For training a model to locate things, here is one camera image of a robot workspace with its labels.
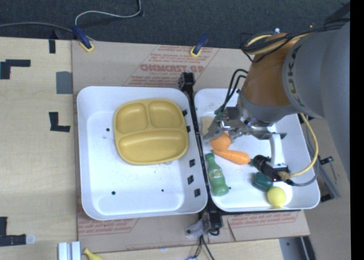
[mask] cardboard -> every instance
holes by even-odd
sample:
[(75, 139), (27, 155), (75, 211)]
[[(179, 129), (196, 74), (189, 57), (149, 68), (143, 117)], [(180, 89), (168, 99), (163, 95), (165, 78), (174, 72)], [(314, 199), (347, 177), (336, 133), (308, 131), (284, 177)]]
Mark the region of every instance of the cardboard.
[[(82, 248), (95, 253), (195, 245), (185, 228), (198, 220), (197, 214), (96, 221), (82, 210), (78, 163), (76, 97), (87, 86), (176, 87), (182, 72), (193, 72), (195, 92), (203, 88), (227, 88), (233, 72), (248, 69), (248, 58), (238, 49), (203, 48), (196, 59), (192, 47), (150, 44), (93, 42), (91, 53), (72, 42), (73, 95), (75, 111), (75, 158), (77, 172), (77, 230)], [(223, 216), (224, 226), (208, 242), (262, 240), (307, 236), (303, 211), (247, 213)]]

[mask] toy carrot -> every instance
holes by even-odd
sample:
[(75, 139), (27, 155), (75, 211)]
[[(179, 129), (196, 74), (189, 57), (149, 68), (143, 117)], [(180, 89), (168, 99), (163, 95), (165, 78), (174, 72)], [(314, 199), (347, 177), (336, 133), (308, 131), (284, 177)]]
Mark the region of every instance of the toy carrot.
[(226, 151), (229, 148), (230, 144), (230, 137), (226, 133), (223, 133), (220, 137), (218, 137), (217, 139), (213, 139), (210, 142), (212, 149), (216, 151)]
[(234, 151), (234, 150), (225, 150), (225, 151), (213, 150), (213, 152), (216, 155), (221, 156), (236, 164), (243, 165), (243, 164), (248, 164), (250, 162), (249, 155), (245, 152)]

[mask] yellow ball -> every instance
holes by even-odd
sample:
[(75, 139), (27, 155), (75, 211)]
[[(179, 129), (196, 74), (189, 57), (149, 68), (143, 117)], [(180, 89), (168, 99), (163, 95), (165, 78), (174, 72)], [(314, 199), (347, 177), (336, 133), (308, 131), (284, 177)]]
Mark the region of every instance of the yellow ball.
[(286, 201), (286, 193), (277, 186), (272, 186), (267, 192), (268, 201), (274, 207), (281, 208)]

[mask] green bottle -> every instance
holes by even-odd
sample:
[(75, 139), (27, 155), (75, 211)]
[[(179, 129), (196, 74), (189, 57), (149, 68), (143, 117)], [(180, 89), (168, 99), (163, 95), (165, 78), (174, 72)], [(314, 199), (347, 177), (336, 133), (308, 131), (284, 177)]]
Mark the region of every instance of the green bottle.
[(208, 161), (207, 173), (209, 175), (212, 194), (215, 196), (227, 194), (229, 192), (229, 187), (225, 183), (225, 177), (221, 167), (215, 162), (214, 154), (206, 154), (205, 159)]

